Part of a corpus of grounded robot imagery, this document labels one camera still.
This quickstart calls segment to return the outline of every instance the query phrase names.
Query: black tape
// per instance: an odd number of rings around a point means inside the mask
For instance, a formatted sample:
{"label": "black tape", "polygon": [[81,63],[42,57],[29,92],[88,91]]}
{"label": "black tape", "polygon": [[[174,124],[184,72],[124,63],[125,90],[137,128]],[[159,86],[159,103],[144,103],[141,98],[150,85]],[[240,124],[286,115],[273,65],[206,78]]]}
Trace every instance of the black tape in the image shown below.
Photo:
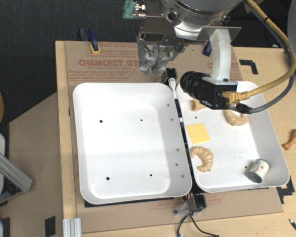
{"label": "black tape", "polygon": [[295,192],[295,188],[292,182],[292,178],[290,177],[290,180],[288,181],[286,188],[282,189],[281,187],[277,187],[278,196],[280,197],[281,203],[284,203],[284,196],[292,196]]}
{"label": "black tape", "polygon": [[56,234],[56,217],[45,219],[45,236],[50,237]]}
{"label": "black tape", "polygon": [[252,61],[252,60],[239,60],[240,64],[242,66],[250,66],[251,67],[251,71],[252,71],[252,74],[254,75],[258,75],[258,69],[257,69],[257,66],[256,64]]}
{"label": "black tape", "polygon": [[1,220],[3,225],[3,237],[10,237],[10,218]]}
{"label": "black tape", "polygon": [[88,201],[85,200],[84,207],[91,208],[91,207],[111,206],[111,205],[119,205],[119,204],[134,204],[134,203],[152,202],[152,201],[160,201],[160,200],[171,200],[171,199],[174,199],[174,197],[142,199],[142,200],[135,200],[135,201],[106,203],[106,204],[92,204],[92,203],[89,203]]}
{"label": "black tape", "polygon": [[266,21],[268,20],[268,19],[270,19],[269,17],[266,17],[264,20],[263,20],[263,24],[265,25],[265,23],[266,23]]}
{"label": "black tape", "polygon": [[173,79],[178,78],[177,70],[175,68],[166,68],[166,76],[167,76],[167,79],[164,82],[164,84],[169,85],[170,78],[173,78]]}

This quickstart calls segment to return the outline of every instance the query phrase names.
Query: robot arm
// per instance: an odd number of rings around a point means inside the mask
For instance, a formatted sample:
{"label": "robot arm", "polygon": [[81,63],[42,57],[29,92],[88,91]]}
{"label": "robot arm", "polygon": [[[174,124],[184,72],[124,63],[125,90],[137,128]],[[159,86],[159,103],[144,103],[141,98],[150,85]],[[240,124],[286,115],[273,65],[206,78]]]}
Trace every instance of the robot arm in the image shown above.
{"label": "robot arm", "polygon": [[[136,37],[141,71],[158,74],[189,44],[206,44],[238,1],[145,0],[135,5],[130,16],[140,24]],[[233,40],[240,28],[228,30]]]}
{"label": "robot arm", "polygon": [[[212,75],[191,72],[184,74],[180,81],[184,92],[214,110],[233,109],[251,114],[275,104],[293,85],[296,59],[285,34],[252,0],[244,1],[281,43],[291,68],[279,79],[249,92],[236,92],[237,82],[229,79],[230,42],[240,28],[222,27],[222,23],[239,1],[145,0],[143,4],[138,4],[136,0],[132,0],[125,3],[123,17],[138,19],[140,24],[136,38],[141,71],[148,74],[151,70],[152,73],[158,74],[166,70],[166,64],[184,52],[189,44],[206,44],[210,40],[213,46]],[[287,79],[290,79],[287,89],[265,106],[253,110],[239,103]]]}

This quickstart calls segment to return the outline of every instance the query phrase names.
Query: cheese slice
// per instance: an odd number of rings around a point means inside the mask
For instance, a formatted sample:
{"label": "cheese slice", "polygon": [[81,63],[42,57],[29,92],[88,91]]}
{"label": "cheese slice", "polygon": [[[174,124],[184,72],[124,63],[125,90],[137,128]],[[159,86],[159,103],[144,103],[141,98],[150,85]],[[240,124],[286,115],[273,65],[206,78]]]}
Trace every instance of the cheese slice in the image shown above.
{"label": "cheese slice", "polygon": [[205,124],[191,124],[187,125],[186,128],[193,144],[211,141]]}

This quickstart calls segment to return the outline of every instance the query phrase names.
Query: wooden table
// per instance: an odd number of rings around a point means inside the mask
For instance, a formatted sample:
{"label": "wooden table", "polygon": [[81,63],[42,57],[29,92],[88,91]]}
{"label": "wooden table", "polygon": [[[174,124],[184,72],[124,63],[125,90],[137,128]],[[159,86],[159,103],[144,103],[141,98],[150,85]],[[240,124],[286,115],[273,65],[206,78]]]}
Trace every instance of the wooden table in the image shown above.
{"label": "wooden table", "polygon": [[[253,75],[249,66],[240,66],[243,80],[251,81],[258,86],[264,85],[279,76],[287,69],[286,57],[282,49],[275,48],[234,48],[237,59],[253,60],[258,68],[259,75]],[[66,42],[56,42],[56,66],[58,86],[58,108],[61,148],[61,172],[63,193],[63,214],[65,219],[77,217],[75,204],[73,156],[71,144],[71,125],[68,98],[68,81],[66,65]],[[264,93],[265,101],[272,100],[279,95],[287,83]],[[296,129],[296,81],[289,94],[275,106],[269,108],[269,113],[280,144],[288,142],[290,135]],[[295,187],[293,196],[285,197],[283,213],[250,216],[243,218],[203,221],[200,227],[211,233],[224,237],[234,236],[296,236],[296,231],[289,223],[289,219],[296,222],[296,144],[289,151],[283,149],[289,171]],[[85,237],[174,237],[177,225],[163,225],[146,228],[136,228],[109,232],[84,234]],[[192,223],[183,224],[181,232],[187,237],[202,236]]]}

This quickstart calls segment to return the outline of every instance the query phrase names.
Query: black cable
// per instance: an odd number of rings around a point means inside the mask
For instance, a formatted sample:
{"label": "black cable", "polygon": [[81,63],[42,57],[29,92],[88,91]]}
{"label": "black cable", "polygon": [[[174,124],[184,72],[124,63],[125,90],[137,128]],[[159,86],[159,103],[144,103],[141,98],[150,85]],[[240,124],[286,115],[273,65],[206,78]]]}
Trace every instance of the black cable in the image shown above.
{"label": "black cable", "polygon": [[[249,8],[251,9],[251,12],[265,25],[265,27],[271,32],[271,34],[275,37],[275,39],[279,42],[279,44],[281,45],[281,47],[284,49],[286,55],[287,55],[287,58],[288,58],[288,62],[289,62],[289,65],[291,66],[292,65],[292,58],[291,58],[291,55],[290,55],[290,52],[289,52],[289,48],[286,46],[286,44],[283,42],[283,40],[271,29],[271,27],[266,24],[266,20],[269,19],[269,18],[266,18],[265,20],[263,20],[254,10],[253,8],[247,3],[247,5],[249,6]],[[294,75],[292,75],[290,77],[290,81],[289,81],[289,84],[288,86],[286,87],[286,89],[279,95],[277,96],[276,98],[274,98],[272,101],[268,102],[267,104],[263,105],[263,106],[260,106],[260,107],[257,107],[257,108],[252,108],[249,110],[249,113],[252,114],[252,113],[257,113],[257,112],[261,112],[271,106],[273,106],[274,104],[276,104],[278,101],[280,101],[282,98],[284,98],[288,92],[291,90],[292,86],[294,84]]]}
{"label": "black cable", "polygon": [[257,108],[249,109],[249,114],[259,113],[259,112],[264,111],[267,108],[271,107],[272,105],[276,104],[277,102],[279,102],[291,90],[291,88],[292,88],[292,86],[294,84],[294,77],[295,77],[294,75],[292,75],[290,77],[289,84],[287,85],[286,89],[279,96],[277,96],[276,98],[274,98],[272,101],[268,102],[265,105],[262,105],[262,106],[257,107]]}
{"label": "black cable", "polygon": [[180,222],[179,222],[179,224],[178,224],[178,228],[177,228],[177,237],[180,237],[180,236],[181,236],[181,234],[180,234],[180,227],[181,227],[182,223],[184,222],[184,220],[188,217],[188,215],[184,216],[184,217],[180,220]]}
{"label": "black cable", "polygon": [[185,195],[185,197],[183,197],[184,201],[187,201],[189,198],[191,198],[191,192],[189,192],[188,194]]}
{"label": "black cable", "polygon": [[270,39],[269,39],[269,36],[268,36],[269,31],[267,30],[266,27],[264,27],[263,29],[264,29],[264,36],[265,36],[265,40],[266,40],[267,46],[268,47],[272,47],[272,44],[271,44]]}
{"label": "black cable", "polygon": [[202,233],[204,233],[204,234],[206,234],[206,235],[213,236],[213,237],[219,237],[219,235],[215,235],[215,234],[207,233],[207,232],[201,230],[201,229],[198,227],[198,225],[196,224],[196,222],[194,221],[194,219],[193,219],[193,217],[192,217],[192,214],[189,214],[189,217],[191,218],[192,222],[194,223],[194,225],[196,226],[196,228],[197,228],[200,232],[202,232]]}
{"label": "black cable", "polygon": [[196,224],[196,222],[194,221],[194,219],[193,219],[191,213],[188,214],[188,215],[186,215],[186,216],[184,216],[184,217],[180,220],[180,222],[179,222],[179,224],[178,224],[178,228],[177,228],[177,237],[180,237],[180,236],[181,236],[181,234],[180,234],[180,228],[181,228],[181,225],[182,225],[182,223],[184,222],[184,220],[185,220],[188,216],[190,216],[190,218],[191,218],[192,222],[194,223],[195,227],[196,227],[201,233],[206,234],[206,235],[210,235],[210,236],[212,236],[212,237],[219,237],[219,235],[211,234],[211,233],[208,233],[208,232],[205,232],[205,231],[201,230],[201,229],[199,228],[199,226]]}

